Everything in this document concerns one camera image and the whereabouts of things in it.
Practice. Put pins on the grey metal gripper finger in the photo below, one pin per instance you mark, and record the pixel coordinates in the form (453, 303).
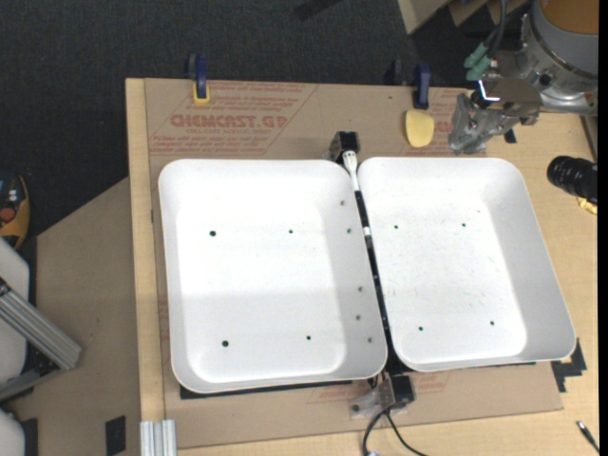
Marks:
(461, 122)
(485, 130)

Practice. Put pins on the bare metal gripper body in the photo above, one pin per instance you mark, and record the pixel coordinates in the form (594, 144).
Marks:
(518, 94)

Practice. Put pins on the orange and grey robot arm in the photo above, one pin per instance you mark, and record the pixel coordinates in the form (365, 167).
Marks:
(570, 3)

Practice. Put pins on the pale yellow toy biscuit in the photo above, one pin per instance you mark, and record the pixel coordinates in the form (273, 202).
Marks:
(419, 128)

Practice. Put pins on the thin black and white rod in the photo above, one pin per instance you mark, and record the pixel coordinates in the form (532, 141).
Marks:
(365, 216)

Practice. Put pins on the white plastic tray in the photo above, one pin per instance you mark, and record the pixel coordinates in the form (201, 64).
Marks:
(266, 278)
(456, 273)

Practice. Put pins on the brown cardboard board red print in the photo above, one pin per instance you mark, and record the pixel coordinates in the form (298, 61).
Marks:
(285, 112)

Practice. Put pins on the black cylinder on white bracket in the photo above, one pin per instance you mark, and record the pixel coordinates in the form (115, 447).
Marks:
(572, 176)

